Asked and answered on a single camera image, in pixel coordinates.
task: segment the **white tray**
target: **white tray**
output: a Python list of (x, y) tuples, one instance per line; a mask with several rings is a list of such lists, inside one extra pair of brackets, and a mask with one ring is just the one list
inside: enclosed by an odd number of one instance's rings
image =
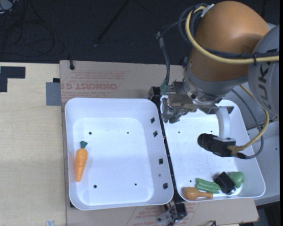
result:
[[(230, 113), (231, 138), (236, 139), (236, 145), (244, 145), (249, 142), (248, 133), (243, 123), (242, 115), (238, 106), (229, 100), (222, 100), (218, 106), (234, 106)], [(265, 192), (265, 183), (257, 163), (257, 159), (238, 159), (235, 157), (220, 157), (209, 152), (197, 143), (197, 138), (202, 133), (218, 136), (219, 127), (216, 115), (207, 115), (200, 110), (188, 113), (180, 117), (180, 121), (170, 124), (164, 123), (166, 138), (168, 142), (170, 158), (173, 165), (175, 183), (178, 193), (183, 195), (184, 188), (195, 186), (195, 179), (201, 178), (213, 181), (213, 178), (221, 174), (232, 171), (244, 173), (244, 182), (232, 195), (226, 195), (221, 190), (219, 194), (214, 194), (212, 199), (199, 197), (197, 201), (211, 201), (231, 198), (255, 198), (260, 197)], [(243, 151), (246, 155), (253, 155), (252, 146)]]
[[(168, 203), (174, 193), (158, 111), (147, 99), (74, 98), (65, 107), (69, 196), (80, 210)], [(80, 182), (75, 154), (88, 159)]]

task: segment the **cardboard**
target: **cardboard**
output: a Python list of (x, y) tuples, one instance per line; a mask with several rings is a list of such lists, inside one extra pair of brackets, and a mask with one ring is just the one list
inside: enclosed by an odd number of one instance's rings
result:
[[(71, 207), (64, 108), (66, 102), (74, 97), (146, 98), (152, 86), (160, 86), (163, 82), (166, 66), (87, 61), (73, 61), (73, 65), (75, 69), (71, 70), (69, 61), (60, 61), (67, 225), (158, 225), (156, 216), (164, 212), (162, 205), (90, 211)], [(181, 81), (182, 78), (183, 68), (172, 65), (170, 82)], [(185, 205), (188, 215), (176, 225), (211, 225), (214, 220), (218, 225), (258, 221), (256, 205), (251, 198), (186, 202)]]

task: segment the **dark floor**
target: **dark floor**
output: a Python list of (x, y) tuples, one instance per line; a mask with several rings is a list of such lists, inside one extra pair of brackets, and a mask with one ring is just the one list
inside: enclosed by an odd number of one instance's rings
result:
[[(224, 0), (128, 0), (102, 37), (126, 0), (9, 1), (11, 10), (0, 9), (0, 62), (57, 64), (70, 55), (83, 61), (165, 64), (156, 32), (192, 5)], [(280, 0), (234, 1), (251, 7), (267, 23), (280, 23)], [(191, 50), (176, 29), (165, 35), (165, 45), (172, 65)]]

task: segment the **carrot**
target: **carrot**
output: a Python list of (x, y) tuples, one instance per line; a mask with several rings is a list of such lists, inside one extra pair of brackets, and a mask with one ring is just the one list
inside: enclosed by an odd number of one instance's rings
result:
[(88, 153), (85, 149), (85, 147), (87, 146), (87, 142), (81, 141), (80, 144), (81, 144), (81, 148), (77, 150), (75, 156), (75, 174), (76, 174), (77, 182), (81, 181), (88, 156)]

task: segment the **light wood surface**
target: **light wood surface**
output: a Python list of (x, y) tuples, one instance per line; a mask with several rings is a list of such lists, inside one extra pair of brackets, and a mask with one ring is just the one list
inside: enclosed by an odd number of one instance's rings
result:
[(8, 79), (0, 92), (0, 226), (66, 225), (60, 106), (46, 105), (46, 82), (58, 64), (25, 66), (25, 79)]

